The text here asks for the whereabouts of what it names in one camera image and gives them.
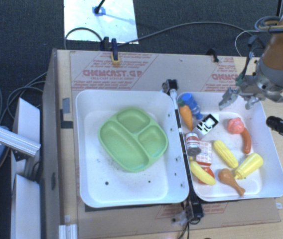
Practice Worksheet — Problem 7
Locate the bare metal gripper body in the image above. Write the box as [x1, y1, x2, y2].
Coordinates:
[238, 74, 283, 101]

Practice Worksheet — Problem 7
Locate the pink ice cream scoop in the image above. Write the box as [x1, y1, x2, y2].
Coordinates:
[227, 117, 245, 134]

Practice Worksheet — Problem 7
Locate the black and white carton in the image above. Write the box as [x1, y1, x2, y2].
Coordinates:
[193, 113, 220, 135]

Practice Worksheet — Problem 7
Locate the blue plastic bottle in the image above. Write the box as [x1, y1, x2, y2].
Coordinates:
[177, 92, 204, 120]

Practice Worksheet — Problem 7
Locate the orange sausage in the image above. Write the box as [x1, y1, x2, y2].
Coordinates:
[241, 127, 252, 154]

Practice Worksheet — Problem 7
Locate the orange carrot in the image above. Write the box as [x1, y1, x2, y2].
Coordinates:
[177, 102, 194, 131]

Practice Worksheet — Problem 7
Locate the yellow corn cob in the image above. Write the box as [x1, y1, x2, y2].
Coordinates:
[212, 139, 239, 169]

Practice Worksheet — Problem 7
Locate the small red and white can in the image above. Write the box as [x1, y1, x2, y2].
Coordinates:
[184, 132, 202, 157]

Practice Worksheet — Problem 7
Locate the thin black and white rod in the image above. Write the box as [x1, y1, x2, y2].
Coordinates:
[170, 89, 198, 204]

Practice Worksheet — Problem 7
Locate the brown cardboard board red print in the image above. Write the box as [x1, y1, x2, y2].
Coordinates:
[69, 50, 281, 235]

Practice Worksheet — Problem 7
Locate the red and white packet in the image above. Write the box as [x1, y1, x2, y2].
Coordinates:
[195, 140, 213, 166]

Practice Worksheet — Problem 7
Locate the yellow mustard bottle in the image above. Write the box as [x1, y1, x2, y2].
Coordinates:
[233, 152, 264, 180]

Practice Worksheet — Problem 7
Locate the red tomato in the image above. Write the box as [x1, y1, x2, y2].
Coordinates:
[197, 165, 215, 185]

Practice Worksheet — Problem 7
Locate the yellow banana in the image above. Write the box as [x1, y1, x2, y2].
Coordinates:
[189, 159, 217, 186]

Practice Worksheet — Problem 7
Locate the brown chicken drumstick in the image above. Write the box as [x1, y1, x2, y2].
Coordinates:
[217, 168, 246, 197]

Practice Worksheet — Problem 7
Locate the white plastic tray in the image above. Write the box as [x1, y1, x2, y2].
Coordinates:
[75, 89, 190, 208]
[176, 91, 283, 203]

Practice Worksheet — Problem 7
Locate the green divided plate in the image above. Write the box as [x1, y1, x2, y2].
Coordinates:
[97, 106, 169, 173]

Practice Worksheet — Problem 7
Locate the black block with thin wires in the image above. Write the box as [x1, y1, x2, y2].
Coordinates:
[161, 78, 179, 96]
[186, 199, 204, 221]

